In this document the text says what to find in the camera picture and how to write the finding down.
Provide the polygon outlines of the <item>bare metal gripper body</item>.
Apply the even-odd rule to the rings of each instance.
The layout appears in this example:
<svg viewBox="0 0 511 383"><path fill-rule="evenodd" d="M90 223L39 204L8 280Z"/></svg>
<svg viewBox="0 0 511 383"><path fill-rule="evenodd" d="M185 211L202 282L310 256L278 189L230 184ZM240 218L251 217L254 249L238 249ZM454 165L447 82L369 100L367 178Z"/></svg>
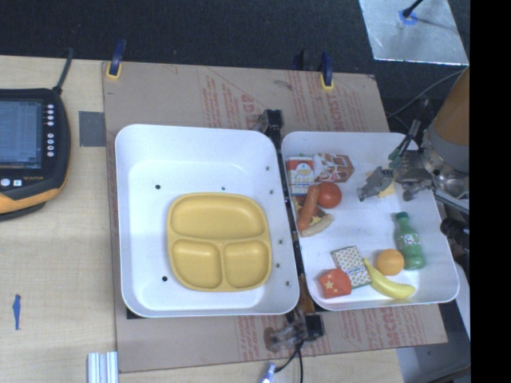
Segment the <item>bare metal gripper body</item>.
<svg viewBox="0 0 511 383"><path fill-rule="evenodd" d="M428 180L432 191L452 199L469 198L469 177L447 164L435 151L424 149L406 151L394 169L394 181L402 186L404 181Z"/></svg>

